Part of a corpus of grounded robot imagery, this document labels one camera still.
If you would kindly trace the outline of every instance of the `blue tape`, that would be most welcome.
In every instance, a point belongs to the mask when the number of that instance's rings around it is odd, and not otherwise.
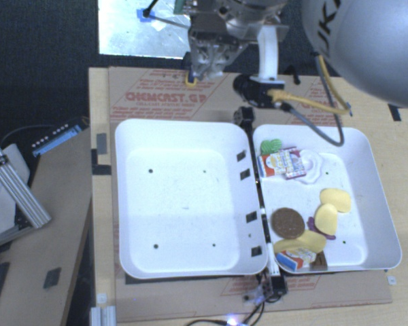
[[[141,8],[141,9],[136,10],[136,15],[137,15],[138,19],[139,19],[141,22],[143,22],[143,23],[152,22],[153,19],[151,19],[151,18],[145,18],[145,17],[143,16],[143,11],[144,11],[144,10],[145,10],[144,8]],[[155,17],[155,16],[156,16],[156,14],[154,13],[154,11],[151,11],[151,12],[150,12],[150,16],[151,16],[151,17]]]

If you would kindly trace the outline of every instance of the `purple item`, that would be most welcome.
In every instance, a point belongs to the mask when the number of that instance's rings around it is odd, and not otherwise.
[[[326,239],[328,239],[328,240],[335,240],[335,239],[336,239],[336,236],[330,236],[329,234],[325,234],[325,233],[322,233],[321,231],[319,231],[319,230],[316,228],[316,226],[314,225],[314,218],[311,217],[311,216],[308,218],[307,226],[308,226],[308,229],[309,229],[309,230],[323,235],[323,236],[324,236]]]

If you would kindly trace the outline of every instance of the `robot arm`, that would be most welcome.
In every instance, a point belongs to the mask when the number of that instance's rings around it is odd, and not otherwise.
[[[287,32],[278,18],[286,2],[187,2],[192,75],[199,80],[220,75],[250,43],[258,42],[260,73],[250,80],[257,86],[284,85],[277,80],[275,44]],[[408,0],[303,0],[302,10],[311,44],[342,77],[408,107]]]

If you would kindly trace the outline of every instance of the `green gummy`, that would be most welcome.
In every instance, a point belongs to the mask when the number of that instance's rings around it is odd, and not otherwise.
[[[278,152],[282,147],[282,142],[279,139],[264,140],[261,143],[261,154],[270,155],[271,153]]]

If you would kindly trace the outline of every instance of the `gray cable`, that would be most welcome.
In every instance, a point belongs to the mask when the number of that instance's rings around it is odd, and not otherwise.
[[[319,58],[315,57],[314,60],[316,62],[316,68],[318,69],[320,80],[322,81],[322,84],[323,84],[323,86],[325,88],[326,96],[328,97],[328,100],[329,100],[329,105],[331,107],[335,107],[334,103],[333,103],[333,97],[331,96],[331,93],[330,93],[330,90],[328,88],[328,84],[326,83],[322,68],[320,67]],[[335,123],[337,124],[337,129],[339,131],[340,141],[335,141],[332,138],[330,138],[328,135],[326,135],[324,132],[322,132],[312,121],[308,120],[308,118],[306,118],[302,113],[297,111],[292,105],[284,102],[284,105],[282,105],[281,108],[284,111],[288,111],[293,116],[300,119],[308,127],[310,127],[316,134],[318,134],[324,140],[328,141],[330,144],[333,144],[334,146],[340,147],[340,146],[343,146],[343,144],[345,143],[345,137],[343,135],[343,129],[341,128],[341,123],[340,123],[340,119],[339,119],[338,115],[334,114],[334,118],[335,118]]]

